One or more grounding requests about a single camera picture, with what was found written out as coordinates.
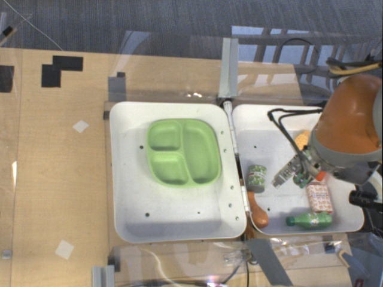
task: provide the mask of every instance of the can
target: can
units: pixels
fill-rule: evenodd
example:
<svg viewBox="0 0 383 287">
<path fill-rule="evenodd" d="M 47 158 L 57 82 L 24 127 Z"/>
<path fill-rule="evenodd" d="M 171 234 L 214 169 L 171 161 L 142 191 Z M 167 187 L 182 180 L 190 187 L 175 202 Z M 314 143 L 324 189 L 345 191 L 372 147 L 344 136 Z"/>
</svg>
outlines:
<svg viewBox="0 0 383 287">
<path fill-rule="evenodd" d="M 251 165 L 247 177 L 247 191 L 262 193 L 265 191 L 267 168 L 261 165 Z"/>
</svg>

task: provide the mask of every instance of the white diamond sticker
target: white diamond sticker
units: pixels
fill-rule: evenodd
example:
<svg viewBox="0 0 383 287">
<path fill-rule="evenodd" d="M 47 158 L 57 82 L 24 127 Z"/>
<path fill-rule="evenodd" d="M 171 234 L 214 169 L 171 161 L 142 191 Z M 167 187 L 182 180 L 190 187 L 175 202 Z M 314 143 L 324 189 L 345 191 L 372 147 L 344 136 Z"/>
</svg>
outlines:
<svg viewBox="0 0 383 287">
<path fill-rule="evenodd" d="M 89 124 L 87 124 L 84 120 L 80 120 L 73 126 L 73 129 L 75 129 L 78 133 L 82 133 L 87 127 L 89 127 Z"/>
<path fill-rule="evenodd" d="M 59 246 L 56 249 L 56 254 L 62 258 L 69 259 L 72 254 L 74 246 L 65 240 L 61 240 Z"/>
</svg>

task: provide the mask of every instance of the wooden table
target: wooden table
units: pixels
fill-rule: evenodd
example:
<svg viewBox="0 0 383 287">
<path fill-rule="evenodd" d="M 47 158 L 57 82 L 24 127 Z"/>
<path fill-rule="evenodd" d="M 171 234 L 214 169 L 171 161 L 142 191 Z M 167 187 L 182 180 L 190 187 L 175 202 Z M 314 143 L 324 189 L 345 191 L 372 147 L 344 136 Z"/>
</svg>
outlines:
<svg viewBox="0 0 383 287">
<path fill-rule="evenodd" d="M 61 88 L 42 88 L 41 65 L 52 64 L 53 55 L 82 56 L 84 68 L 81 72 L 62 71 Z M 0 162 L 1 171 L 6 171 L 0 189 L 11 193 L 0 195 L 1 248 L 9 248 L 13 236 L 12 260 L 0 263 L 0 285 L 91 286 L 91 269 L 107 264 L 109 233 L 114 233 L 108 229 L 103 120 L 108 77 L 125 72 L 127 93 L 135 96 L 153 95 L 155 90 L 164 98 L 177 95 L 186 99 L 197 93 L 210 102 L 218 92 L 221 62 L 0 48 L 0 65 L 15 66 L 12 93 L 0 94 L 0 121 L 6 125 L 0 144 L 2 149 L 10 146 L 8 157 Z M 239 65 L 243 94 L 260 103 L 302 104 L 294 79 L 284 84 L 266 80 L 259 94 L 248 88 L 259 75 L 273 75 L 275 80 L 277 73 L 294 71 L 291 65 L 279 65 L 277 71 L 267 68 L 270 66 L 255 63 Z M 79 121 L 89 125 L 81 133 L 73 128 Z M 15 197 L 10 163 L 16 160 Z M 13 233 L 9 230 L 12 222 Z M 65 257 L 57 254 L 62 241 L 69 244 L 62 252 Z M 288 274 L 305 277 L 304 273 L 315 270 L 305 271 L 292 267 Z M 319 275 L 312 282 L 349 284 L 348 273 L 340 264 L 315 273 Z M 261 272 L 256 278 L 252 285 L 257 281 L 268 286 Z M 243 285 L 243 274 L 236 280 Z"/>
</svg>

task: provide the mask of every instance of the red and white box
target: red and white box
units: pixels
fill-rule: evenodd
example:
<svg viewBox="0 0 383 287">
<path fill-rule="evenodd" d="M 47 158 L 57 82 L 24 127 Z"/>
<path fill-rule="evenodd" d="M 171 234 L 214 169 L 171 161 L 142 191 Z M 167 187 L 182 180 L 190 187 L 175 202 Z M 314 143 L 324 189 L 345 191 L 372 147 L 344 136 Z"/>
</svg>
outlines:
<svg viewBox="0 0 383 287">
<path fill-rule="evenodd" d="M 307 186 L 307 194 L 313 212 L 333 212 L 333 206 L 325 182 L 312 181 Z"/>
</svg>

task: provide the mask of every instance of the green bottle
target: green bottle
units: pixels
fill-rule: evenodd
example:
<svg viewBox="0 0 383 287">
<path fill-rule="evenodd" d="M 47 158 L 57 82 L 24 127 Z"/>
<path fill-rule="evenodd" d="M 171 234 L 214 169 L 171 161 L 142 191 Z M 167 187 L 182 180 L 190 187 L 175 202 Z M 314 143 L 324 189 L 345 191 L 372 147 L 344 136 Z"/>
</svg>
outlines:
<svg viewBox="0 0 383 287">
<path fill-rule="evenodd" d="M 332 221 L 333 218 L 327 212 L 303 213 L 298 217 L 289 216 L 286 218 L 286 224 L 289 227 L 297 224 L 307 229 L 329 227 Z"/>
</svg>

